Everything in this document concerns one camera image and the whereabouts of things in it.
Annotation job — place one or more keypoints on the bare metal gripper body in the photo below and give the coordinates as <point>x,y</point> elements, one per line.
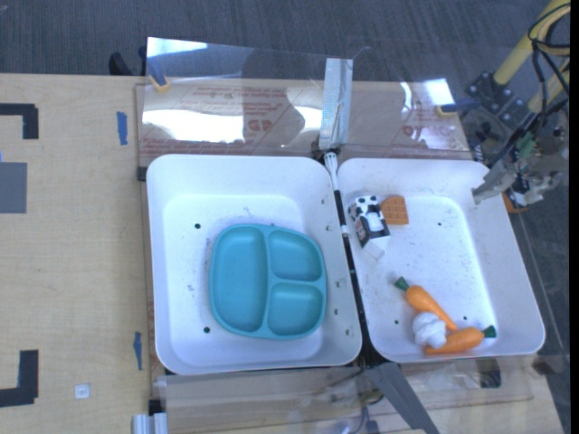
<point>549,163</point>

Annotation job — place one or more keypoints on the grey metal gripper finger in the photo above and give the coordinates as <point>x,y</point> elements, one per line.
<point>495,181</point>

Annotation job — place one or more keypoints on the white plastic tray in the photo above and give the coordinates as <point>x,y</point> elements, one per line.
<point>457,260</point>
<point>181,260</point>

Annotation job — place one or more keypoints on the orange waffle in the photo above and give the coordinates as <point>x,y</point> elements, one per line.
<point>395,210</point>

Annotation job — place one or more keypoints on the black and white milk carton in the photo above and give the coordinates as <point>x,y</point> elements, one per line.
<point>373,224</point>

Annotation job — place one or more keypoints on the brown cardboard board red print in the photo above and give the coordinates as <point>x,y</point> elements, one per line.
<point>375,120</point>

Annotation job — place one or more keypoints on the orange carrot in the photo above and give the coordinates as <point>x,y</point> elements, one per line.
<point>423,300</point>
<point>459,340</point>

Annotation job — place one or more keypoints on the white garlic bulb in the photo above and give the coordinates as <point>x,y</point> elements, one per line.
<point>427,330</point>

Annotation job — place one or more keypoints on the blue divided plate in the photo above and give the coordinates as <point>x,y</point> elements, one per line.
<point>240,278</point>

